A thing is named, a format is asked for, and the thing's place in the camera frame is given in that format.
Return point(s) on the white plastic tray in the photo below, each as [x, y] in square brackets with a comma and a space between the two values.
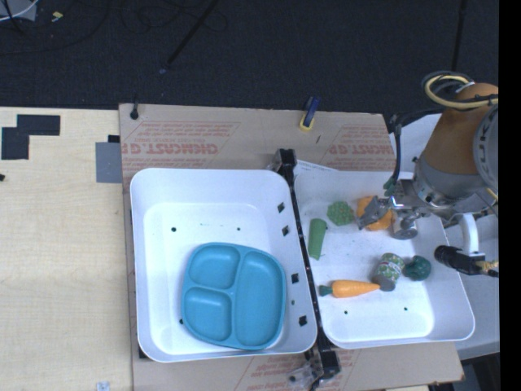
[211, 202]
[366, 320]

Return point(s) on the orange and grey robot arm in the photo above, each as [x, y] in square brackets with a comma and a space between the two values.
[452, 137]

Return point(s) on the thin black and white rod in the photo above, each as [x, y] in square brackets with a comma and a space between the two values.
[306, 255]

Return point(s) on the small can green label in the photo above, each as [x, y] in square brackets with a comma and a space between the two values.
[386, 271]

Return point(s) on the green cylinder toy vegetable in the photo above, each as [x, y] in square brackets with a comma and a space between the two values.
[316, 238]

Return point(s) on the green broccoli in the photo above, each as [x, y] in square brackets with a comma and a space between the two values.
[419, 268]

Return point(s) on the orange carrot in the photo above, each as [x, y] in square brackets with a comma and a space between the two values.
[354, 288]

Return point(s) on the orange toy fruit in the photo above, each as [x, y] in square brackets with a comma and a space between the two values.
[384, 221]

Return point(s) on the black cylinder on white bracket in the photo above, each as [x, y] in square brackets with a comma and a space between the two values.
[458, 259]

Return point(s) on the green grapes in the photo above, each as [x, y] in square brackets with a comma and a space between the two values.
[340, 213]

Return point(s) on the blue divided plate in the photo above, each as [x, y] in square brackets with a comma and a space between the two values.
[234, 295]

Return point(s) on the white paper sheet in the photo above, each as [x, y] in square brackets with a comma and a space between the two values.
[315, 167]

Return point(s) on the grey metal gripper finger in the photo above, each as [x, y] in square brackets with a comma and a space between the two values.
[372, 214]
[406, 228]

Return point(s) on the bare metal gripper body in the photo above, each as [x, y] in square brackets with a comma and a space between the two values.
[431, 204]

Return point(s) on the brown cardboard board red print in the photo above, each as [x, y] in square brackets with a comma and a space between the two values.
[244, 141]

